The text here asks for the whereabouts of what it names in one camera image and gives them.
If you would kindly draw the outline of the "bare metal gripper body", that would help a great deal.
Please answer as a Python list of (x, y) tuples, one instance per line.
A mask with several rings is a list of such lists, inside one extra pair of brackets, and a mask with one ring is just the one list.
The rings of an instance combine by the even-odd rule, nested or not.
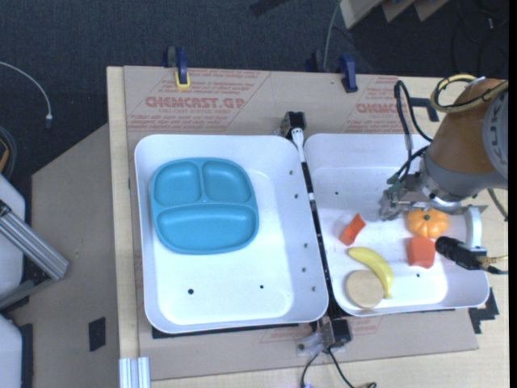
[(390, 198), (394, 204), (409, 203), (409, 211), (437, 209), (446, 214), (463, 213), (463, 197), (441, 188), (425, 173), (406, 175), (403, 179), (393, 175), (387, 184), (383, 196)]

